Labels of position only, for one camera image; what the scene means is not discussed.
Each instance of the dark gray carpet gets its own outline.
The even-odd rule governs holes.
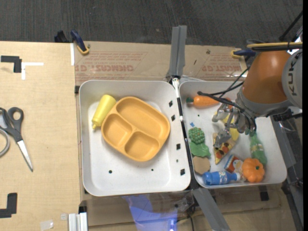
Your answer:
[[[247,39],[279,42],[303,10],[303,0],[0,0],[0,5],[2,41],[54,42],[59,30],[71,41],[75,29],[84,41],[170,44],[172,27],[187,25],[187,44],[238,48]],[[303,17],[285,41],[302,25]],[[301,230],[298,217],[294,220]]]

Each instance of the white tray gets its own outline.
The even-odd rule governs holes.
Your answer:
[[[195,108],[187,105],[186,98],[187,96],[196,96],[198,91],[206,93],[223,91],[227,87],[229,87],[231,83],[232,82],[186,81],[180,85],[180,97],[186,133],[188,134],[188,130],[192,128],[192,126],[190,125],[192,122],[196,127],[201,128],[202,131],[205,133],[205,143],[209,147],[211,153],[211,172],[224,170],[224,166],[231,154],[237,156],[242,160],[247,157],[250,157],[251,154],[249,138],[245,134],[240,134],[236,145],[232,148],[228,155],[226,155],[221,160],[221,162],[216,165],[215,157],[213,154],[213,132],[218,132],[220,129],[224,128],[224,125],[221,121],[218,121],[217,123],[212,122],[212,117],[219,108],[219,104],[209,108]],[[238,91],[238,88],[232,90],[225,94],[224,97],[229,97],[231,100],[234,101],[236,99],[236,94]],[[205,185],[201,175],[195,173],[196,180],[201,186],[209,189],[239,187],[247,185],[257,186],[266,184],[278,184],[286,179],[287,170],[278,145],[274,128],[272,126],[271,119],[269,117],[260,117],[256,119],[256,124],[258,138],[260,138],[261,142],[263,143],[265,155],[268,159],[264,179],[259,183],[235,182],[226,185]]]
[[[104,94],[117,101],[127,96],[137,97],[169,119],[170,135],[152,160],[137,162],[127,158],[104,141],[100,129],[92,129],[92,117]],[[88,193],[110,196],[173,192],[189,186],[191,175],[177,97],[169,83],[89,80],[80,86],[79,103],[83,185]]]

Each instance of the green soda bottle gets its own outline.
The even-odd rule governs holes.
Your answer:
[[[263,166],[268,162],[264,148],[261,141],[257,137],[257,133],[254,133],[253,136],[249,136],[250,138],[250,153],[252,158],[256,158],[260,161]]]

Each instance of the scissor blade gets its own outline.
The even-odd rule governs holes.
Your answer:
[[[30,157],[29,157],[29,154],[28,154],[28,151],[26,149],[26,145],[25,145],[24,141],[19,141],[19,142],[17,142],[17,144],[19,145],[19,148],[20,148],[20,150],[21,150],[30,170],[33,172],[32,163],[30,161]]]

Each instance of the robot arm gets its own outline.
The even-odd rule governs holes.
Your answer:
[[[256,118],[284,114],[291,106],[302,109],[302,53],[264,51],[255,58],[237,93],[236,105],[223,103],[212,118],[217,122],[230,115],[217,135],[215,147],[231,137],[230,128],[252,135],[257,128]]]

